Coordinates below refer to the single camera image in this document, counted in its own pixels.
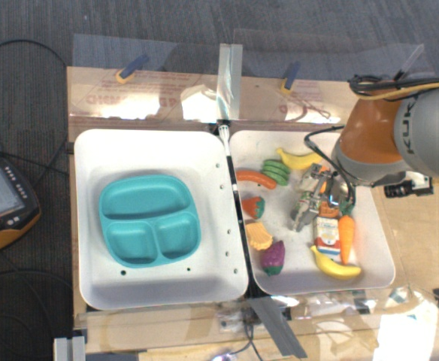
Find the yellow cable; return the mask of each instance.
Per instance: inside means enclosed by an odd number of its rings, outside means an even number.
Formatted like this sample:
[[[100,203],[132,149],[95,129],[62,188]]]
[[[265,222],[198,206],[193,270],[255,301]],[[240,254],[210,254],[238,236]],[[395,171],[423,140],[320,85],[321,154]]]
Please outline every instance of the yellow cable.
[[[405,93],[412,93],[414,91],[420,91],[420,90],[424,90],[424,89],[434,89],[434,88],[439,88],[439,83],[420,84],[419,86],[398,89],[396,91],[391,91],[390,93],[384,93],[384,94],[380,94],[380,95],[376,95],[376,96],[368,96],[368,95],[362,95],[362,94],[358,94],[358,93],[355,93],[355,95],[358,96],[360,99],[380,100],[380,99],[389,99],[389,98],[392,98],[394,96],[402,96]]]

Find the blue and yellow clip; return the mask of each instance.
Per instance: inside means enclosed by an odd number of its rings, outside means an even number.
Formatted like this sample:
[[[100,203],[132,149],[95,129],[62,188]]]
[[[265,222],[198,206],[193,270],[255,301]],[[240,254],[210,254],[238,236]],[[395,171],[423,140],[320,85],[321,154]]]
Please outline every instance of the blue and yellow clip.
[[[294,62],[288,66],[285,74],[283,75],[283,82],[281,83],[280,89],[282,93],[292,92],[293,82],[295,81],[296,75],[298,74],[299,70],[300,62]]]
[[[144,63],[148,62],[150,58],[147,56],[147,54],[143,54],[130,62],[125,68],[118,71],[116,73],[116,80],[118,83],[124,84],[128,80],[131,80],[133,78],[134,72],[138,69],[140,69]]]

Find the yellow banana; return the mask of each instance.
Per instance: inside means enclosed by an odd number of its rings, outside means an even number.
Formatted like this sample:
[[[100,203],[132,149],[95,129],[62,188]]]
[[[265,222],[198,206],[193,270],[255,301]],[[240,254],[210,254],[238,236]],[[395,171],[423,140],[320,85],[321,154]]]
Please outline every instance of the yellow banana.
[[[315,253],[316,265],[322,272],[330,277],[337,278],[338,280],[349,280],[362,272],[362,269],[358,266],[347,266],[336,263],[325,254],[320,253],[315,245],[310,247],[310,249]]]
[[[309,153],[300,156],[292,155],[291,153],[286,153],[281,147],[277,148],[277,153],[280,154],[283,164],[292,170],[305,170],[322,159],[317,153]]]

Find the teal divided dish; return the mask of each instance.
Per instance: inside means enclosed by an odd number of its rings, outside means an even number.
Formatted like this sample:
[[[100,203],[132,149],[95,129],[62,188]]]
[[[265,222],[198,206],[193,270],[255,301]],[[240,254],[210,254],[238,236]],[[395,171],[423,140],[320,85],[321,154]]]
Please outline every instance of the teal divided dish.
[[[108,184],[99,217],[113,258],[132,268],[164,265],[192,255],[201,230],[191,192],[170,175],[144,175]]]

